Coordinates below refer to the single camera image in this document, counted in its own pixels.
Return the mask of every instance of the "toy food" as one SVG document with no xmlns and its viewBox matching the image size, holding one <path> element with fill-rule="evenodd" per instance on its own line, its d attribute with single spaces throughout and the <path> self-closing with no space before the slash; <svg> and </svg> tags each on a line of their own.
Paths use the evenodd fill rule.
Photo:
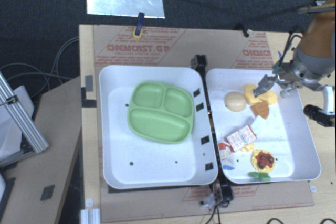
<svg viewBox="0 0 336 224">
<path fill-rule="evenodd" d="M 220 155 L 220 162 L 222 163 L 222 168 L 225 170 L 232 170 L 235 168 L 235 163 L 233 161 L 233 157 L 231 154 L 232 148 L 230 144 L 219 141 L 218 142 L 218 149 Z"/>
<path fill-rule="evenodd" d="M 272 105 L 278 102 L 277 94 L 273 92 L 272 90 L 268 90 L 267 92 L 259 95 L 258 97 L 260 98 L 260 100 L 268 103 L 269 105 Z"/>
<path fill-rule="evenodd" d="M 250 143 L 246 146 L 244 146 L 241 151 L 242 152 L 251 152 L 254 149 L 254 143 Z"/>
<path fill-rule="evenodd" d="M 254 84 L 248 84 L 244 89 L 244 97 L 248 104 L 256 104 L 260 102 L 259 97 L 254 97 L 253 89 L 257 88 Z"/>
<path fill-rule="evenodd" d="M 255 116 L 262 116 L 264 119 L 267 119 L 269 114 L 268 104 L 266 102 L 260 102 L 251 106 L 253 114 Z"/>
<path fill-rule="evenodd" d="M 244 126 L 227 137 L 227 140 L 235 152 L 240 151 L 243 147 L 256 139 L 257 137 L 249 125 Z"/>
<path fill-rule="evenodd" d="M 268 151 L 252 151 L 251 163 L 253 167 L 261 173 L 270 173 L 275 166 L 275 159 Z"/>
<path fill-rule="evenodd" d="M 248 175 L 254 178 L 258 178 L 262 181 L 269 181 L 271 179 L 267 173 L 249 172 Z"/>
<path fill-rule="evenodd" d="M 193 98 L 174 85 L 143 81 L 133 90 L 127 123 L 134 134 L 148 140 L 182 143 L 194 124 Z"/>
<path fill-rule="evenodd" d="M 230 92 L 225 96 L 225 105 L 234 112 L 242 111 L 246 106 L 244 96 L 239 92 Z"/>
<path fill-rule="evenodd" d="M 275 104 L 278 102 L 278 97 L 275 92 L 268 90 L 267 92 L 255 97 L 253 94 L 253 89 L 257 88 L 254 84 L 248 84 L 244 89 L 244 97 L 248 104 L 257 104 L 260 101 L 264 101 L 269 105 Z"/>
</svg>

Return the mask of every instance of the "black clamp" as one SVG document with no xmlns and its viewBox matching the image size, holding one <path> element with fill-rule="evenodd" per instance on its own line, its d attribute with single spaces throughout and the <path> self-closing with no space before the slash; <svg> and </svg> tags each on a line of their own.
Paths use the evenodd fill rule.
<svg viewBox="0 0 336 224">
<path fill-rule="evenodd" d="M 238 23 L 233 30 L 241 30 L 243 31 L 244 37 L 249 37 L 249 33 L 248 33 L 248 28 L 247 25 L 245 23 Z"/>
<path fill-rule="evenodd" d="M 1 103 L 0 106 L 2 105 L 6 105 L 6 104 L 14 104 L 16 103 L 17 101 L 19 101 L 19 98 L 17 97 L 17 95 L 14 95 L 12 97 L 9 97 L 6 99 L 6 102 L 4 103 Z"/>
<path fill-rule="evenodd" d="M 82 97 L 82 108 L 96 108 L 97 101 L 94 99 L 87 99 L 86 98 L 86 88 L 81 88 L 81 97 Z"/>
<path fill-rule="evenodd" d="M 303 112 L 309 119 L 316 121 L 324 127 L 335 127 L 335 113 L 326 114 L 318 106 L 311 104 L 306 105 Z"/>
<path fill-rule="evenodd" d="M 140 39 L 141 36 L 142 36 L 142 24 L 143 24 L 143 20 L 145 18 L 145 13 L 142 13 L 142 12 L 139 12 L 139 15 L 138 15 L 138 22 L 136 23 L 136 27 L 133 31 L 133 37 L 135 39 Z"/>
</svg>

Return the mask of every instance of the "cable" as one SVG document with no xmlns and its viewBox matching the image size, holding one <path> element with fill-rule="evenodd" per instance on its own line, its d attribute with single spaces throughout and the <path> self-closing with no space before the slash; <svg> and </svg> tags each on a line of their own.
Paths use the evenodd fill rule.
<svg viewBox="0 0 336 224">
<path fill-rule="evenodd" d="M 218 216 L 218 224 L 221 224 L 221 223 L 220 223 L 220 222 L 221 222 L 221 221 L 220 221 L 220 220 L 221 220 L 221 219 L 220 219 L 221 217 L 220 217 L 220 214 L 219 214 L 218 206 L 216 206 L 216 209 L 217 209 L 217 216 Z"/>
<path fill-rule="evenodd" d="M 59 79 L 66 79 L 66 80 L 71 80 L 72 78 L 68 78 L 68 77 L 63 77 L 63 76 L 58 76 L 58 75 L 54 75 L 54 74 L 48 74 L 48 73 L 38 73 L 38 72 L 28 72 L 28 73 L 21 73 L 15 76 L 10 77 L 9 79 L 7 79 L 7 81 L 15 79 L 17 77 L 21 77 L 21 76 L 34 76 L 34 75 L 40 75 L 40 76 L 46 76 L 46 77 L 53 77 L 53 78 L 59 78 Z"/>
<path fill-rule="evenodd" d="M 333 219 L 331 219 L 331 218 L 325 218 L 325 219 L 323 219 L 323 220 L 320 222 L 320 224 L 324 224 L 326 221 L 331 221 L 332 223 L 336 224 L 336 221 L 333 220 Z"/>
<path fill-rule="evenodd" d="M 63 46 L 60 48 L 60 50 L 58 51 L 57 56 L 56 56 L 55 61 L 54 61 L 54 67 L 55 67 L 56 75 L 59 76 L 59 72 L 58 72 L 58 63 L 59 63 L 59 58 L 61 57 L 62 53 L 63 53 L 63 52 L 64 52 L 64 51 L 65 51 L 71 44 L 74 44 L 74 43 L 76 43 L 76 42 L 78 42 L 78 41 L 79 41 L 79 38 L 78 38 L 78 37 L 74 37 L 74 38 L 68 40 L 67 42 L 65 42 L 65 43 L 63 44 Z"/>
<path fill-rule="evenodd" d="M 282 64 L 282 62 L 283 62 L 283 60 L 285 58 L 285 55 L 286 55 L 287 51 L 289 50 L 289 48 L 292 45 L 293 39 L 296 38 L 296 37 L 299 37 L 299 38 L 302 39 L 302 37 L 300 35 L 294 34 L 294 32 L 289 33 L 289 37 L 287 39 L 287 42 L 286 42 L 286 45 L 285 45 L 285 48 L 284 48 L 284 52 L 283 52 L 283 54 L 282 54 L 282 56 L 281 56 L 281 58 L 279 60 L 279 66 L 281 66 L 281 64 Z"/>
<path fill-rule="evenodd" d="M 280 224 L 284 224 L 284 223 L 283 223 L 280 219 L 278 219 L 278 218 L 271 218 L 271 219 L 267 222 L 267 224 L 270 224 L 273 220 L 279 222 Z"/>
<path fill-rule="evenodd" d="M 22 62 L 10 63 L 10 64 L 8 64 L 8 65 L 4 65 L 4 66 L 0 67 L 0 71 L 3 70 L 3 69 L 6 69 L 6 68 L 8 68 L 8 67 L 12 67 L 12 66 L 26 66 L 26 67 L 32 68 L 32 69 L 38 71 L 39 73 L 43 74 L 43 72 L 42 72 L 41 70 L 39 70 L 38 68 L 36 68 L 36 67 L 34 67 L 34 66 L 32 66 L 32 65 L 29 65 L 29 64 L 27 64 L 27 63 L 22 63 Z M 46 86 L 48 86 L 48 90 L 50 90 L 50 83 L 49 83 L 48 78 L 47 78 L 46 76 L 43 76 L 43 77 L 44 77 L 44 79 L 46 80 L 46 84 L 44 85 L 43 89 L 44 89 Z"/>
<path fill-rule="evenodd" d="M 215 212 L 216 212 L 216 209 L 217 209 L 217 206 L 215 206 L 215 208 L 214 208 L 214 210 L 213 210 L 213 212 L 212 212 L 212 214 L 211 214 L 209 220 L 206 222 L 206 224 L 209 224 L 209 223 L 210 223 L 210 221 L 211 221 L 212 218 L 214 217 L 214 214 L 215 214 Z"/>
<path fill-rule="evenodd" d="M 221 207 L 221 208 L 227 208 L 230 204 L 230 201 L 227 201 L 226 203 L 220 203 L 218 206 Z"/>
<path fill-rule="evenodd" d="M 75 43 L 75 42 L 77 42 L 77 41 L 79 41 L 79 38 L 78 38 L 78 37 L 73 37 L 73 38 L 70 38 L 67 42 L 65 42 L 65 43 L 61 46 L 61 48 L 58 50 L 58 52 L 57 52 L 57 54 L 56 54 L 56 57 L 55 57 L 55 59 L 54 59 L 54 63 L 52 64 L 52 68 L 51 68 L 50 74 L 53 74 L 54 71 L 55 71 L 55 72 L 56 72 L 56 76 L 59 76 L 59 72 L 58 72 L 58 62 L 59 62 L 59 58 L 60 58 L 61 54 L 64 52 L 64 50 L 65 50 L 68 46 L 70 46 L 71 44 L 73 44 L 73 43 Z M 44 86 L 43 86 L 37 93 L 35 93 L 35 94 L 32 96 L 32 98 L 35 97 L 35 96 L 37 96 L 38 94 L 40 94 L 46 86 L 47 86 L 47 84 L 44 84 Z"/>
</svg>

